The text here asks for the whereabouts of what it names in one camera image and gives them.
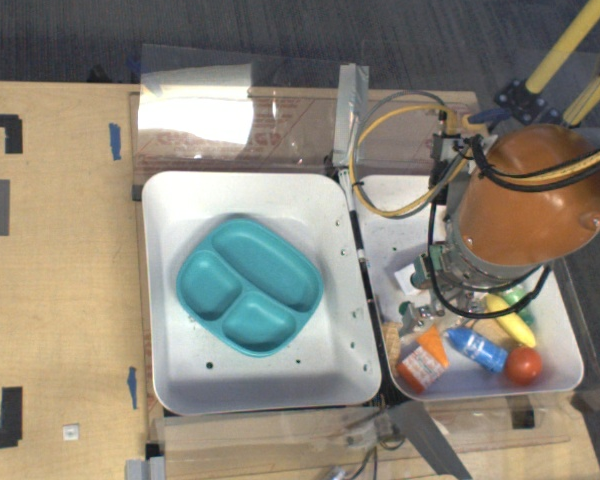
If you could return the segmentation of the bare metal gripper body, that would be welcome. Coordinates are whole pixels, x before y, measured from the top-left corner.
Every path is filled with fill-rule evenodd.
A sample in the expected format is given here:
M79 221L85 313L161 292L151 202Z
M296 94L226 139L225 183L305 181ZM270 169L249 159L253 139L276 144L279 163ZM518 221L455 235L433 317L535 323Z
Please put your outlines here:
M470 285L449 271L442 245L428 246L428 277L430 290L443 309L459 317L476 317L484 312L481 299L487 289Z

